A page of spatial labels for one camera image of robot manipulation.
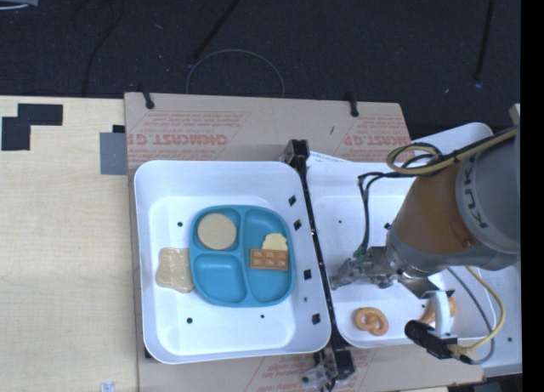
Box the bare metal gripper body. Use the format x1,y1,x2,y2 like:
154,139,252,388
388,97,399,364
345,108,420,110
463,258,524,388
348,246,410,290

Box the thin black rod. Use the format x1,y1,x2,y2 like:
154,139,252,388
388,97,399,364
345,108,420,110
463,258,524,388
293,156,348,354

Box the orange pretzel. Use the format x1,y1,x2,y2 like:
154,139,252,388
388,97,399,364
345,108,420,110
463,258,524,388
353,306,390,338

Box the white plastic tray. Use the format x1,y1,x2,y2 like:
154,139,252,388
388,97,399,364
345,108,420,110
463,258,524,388
305,122,523,378
133,159,333,366

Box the orange toy food piece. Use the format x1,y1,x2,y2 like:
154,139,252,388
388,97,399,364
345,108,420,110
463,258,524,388
419,295,459,326

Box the brown waffle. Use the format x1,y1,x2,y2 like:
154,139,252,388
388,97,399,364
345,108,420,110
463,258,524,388
248,247,292,273

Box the pale yellow toy food piece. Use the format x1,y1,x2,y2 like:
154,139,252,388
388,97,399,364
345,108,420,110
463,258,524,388
260,232,289,253

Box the white printed paper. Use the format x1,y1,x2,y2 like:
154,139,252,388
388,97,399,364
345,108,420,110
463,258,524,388
306,150,356,167

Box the blue divided plate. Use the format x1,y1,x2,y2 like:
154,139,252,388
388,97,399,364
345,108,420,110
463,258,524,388
188,204,297,308

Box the round tan biscuit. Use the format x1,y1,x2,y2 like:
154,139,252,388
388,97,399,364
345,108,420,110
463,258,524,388
195,213,238,252

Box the brown cardboard board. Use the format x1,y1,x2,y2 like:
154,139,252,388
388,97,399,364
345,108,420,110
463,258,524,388
123,91,486,392

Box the beige bread slice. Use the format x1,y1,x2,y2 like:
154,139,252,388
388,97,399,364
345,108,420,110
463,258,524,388
155,246,196,294

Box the black cylinder on white bracket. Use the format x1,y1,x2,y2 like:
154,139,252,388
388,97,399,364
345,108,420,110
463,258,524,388
404,290,460,360

